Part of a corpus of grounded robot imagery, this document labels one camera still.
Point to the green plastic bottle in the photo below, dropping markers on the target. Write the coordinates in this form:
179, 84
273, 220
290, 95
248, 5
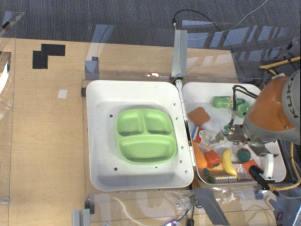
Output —
222, 102

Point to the orange toy carrot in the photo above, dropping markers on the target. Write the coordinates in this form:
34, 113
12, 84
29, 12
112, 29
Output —
199, 156

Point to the yellow banana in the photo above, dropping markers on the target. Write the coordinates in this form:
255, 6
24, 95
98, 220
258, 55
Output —
228, 162

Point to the white plastic tray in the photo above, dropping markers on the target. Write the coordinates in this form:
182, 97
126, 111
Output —
216, 121
101, 135

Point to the red toy pepper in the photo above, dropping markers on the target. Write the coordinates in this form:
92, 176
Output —
212, 158

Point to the green divided plate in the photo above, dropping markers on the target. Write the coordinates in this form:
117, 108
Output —
145, 147

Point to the brown toy bread slice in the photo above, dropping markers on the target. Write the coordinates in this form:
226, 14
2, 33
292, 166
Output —
198, 116

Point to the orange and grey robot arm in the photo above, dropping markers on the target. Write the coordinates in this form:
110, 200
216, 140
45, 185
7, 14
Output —
270, 109

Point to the green and red toy strawberry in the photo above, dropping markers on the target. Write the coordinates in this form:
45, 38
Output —
243, 155

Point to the printed white packet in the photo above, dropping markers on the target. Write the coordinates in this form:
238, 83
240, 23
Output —
240, 171

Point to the pale wood board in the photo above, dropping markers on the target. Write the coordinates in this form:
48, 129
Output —
47, 131

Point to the orange red carton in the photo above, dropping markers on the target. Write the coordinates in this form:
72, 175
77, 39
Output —
249, 165

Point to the yellow toy cheese wedge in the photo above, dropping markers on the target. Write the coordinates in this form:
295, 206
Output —
216, 169

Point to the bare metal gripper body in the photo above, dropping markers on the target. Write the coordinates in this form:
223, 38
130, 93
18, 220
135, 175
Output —
237, 133

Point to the white and red carton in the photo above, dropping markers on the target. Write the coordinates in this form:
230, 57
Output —
202, 136

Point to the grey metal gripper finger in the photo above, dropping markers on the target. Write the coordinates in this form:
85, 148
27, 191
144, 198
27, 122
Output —
222, 133
218, 141

